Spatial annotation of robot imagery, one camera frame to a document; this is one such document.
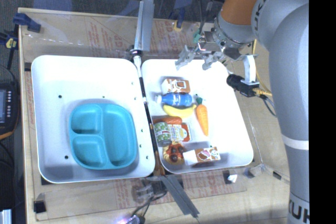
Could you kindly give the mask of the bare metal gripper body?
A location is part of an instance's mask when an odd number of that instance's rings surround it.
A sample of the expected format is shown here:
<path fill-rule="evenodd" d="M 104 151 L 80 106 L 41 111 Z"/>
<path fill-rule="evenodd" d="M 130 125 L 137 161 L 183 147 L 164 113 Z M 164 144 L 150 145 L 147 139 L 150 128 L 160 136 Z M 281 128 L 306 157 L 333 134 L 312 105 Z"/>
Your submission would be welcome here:
<path fill-rule="evenodd" d="M 228 57 L 231 60 L 239 60 L 242 57 L 241 50 L 248 45 L 249 42 L 237 42 L 217 31 L 204 31 L 200 34 L 194 51 L 199 55 L 213 55 L 219 59 Z"/>

